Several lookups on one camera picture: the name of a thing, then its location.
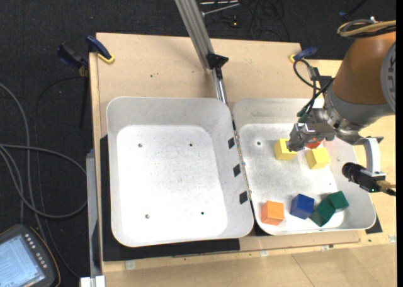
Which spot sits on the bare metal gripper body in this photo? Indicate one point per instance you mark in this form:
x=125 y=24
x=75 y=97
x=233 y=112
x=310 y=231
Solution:
x=318 y=128

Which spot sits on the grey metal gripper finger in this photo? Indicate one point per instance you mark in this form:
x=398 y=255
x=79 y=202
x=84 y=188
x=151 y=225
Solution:
x=303 y=143
x=292 y=141

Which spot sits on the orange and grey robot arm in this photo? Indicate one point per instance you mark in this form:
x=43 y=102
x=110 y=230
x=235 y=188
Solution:
x=359 y=71

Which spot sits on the red cube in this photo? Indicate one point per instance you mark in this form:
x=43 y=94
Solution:
x=314 y=145

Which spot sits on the yellow cube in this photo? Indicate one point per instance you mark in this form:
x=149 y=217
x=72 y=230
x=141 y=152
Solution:
x=281 y=152
x=318 y=158

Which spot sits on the white plastic tray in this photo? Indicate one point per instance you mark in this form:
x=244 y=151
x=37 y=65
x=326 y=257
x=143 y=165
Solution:
x=277 y=178
x=170 y=172

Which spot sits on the blue cube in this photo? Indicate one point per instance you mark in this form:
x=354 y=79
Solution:
x=301 y=206

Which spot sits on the green cube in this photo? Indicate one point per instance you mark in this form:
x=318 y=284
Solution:
x=322 y=213
x=338 y=200

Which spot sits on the orange cube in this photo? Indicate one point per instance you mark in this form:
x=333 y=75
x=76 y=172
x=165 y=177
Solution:
x=272 y=213

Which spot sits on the pale wood board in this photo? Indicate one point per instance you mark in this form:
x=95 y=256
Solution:
x=163 y=68

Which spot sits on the black cylinder on white bracket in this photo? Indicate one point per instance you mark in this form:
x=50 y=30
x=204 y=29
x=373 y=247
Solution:
x=362 y=175

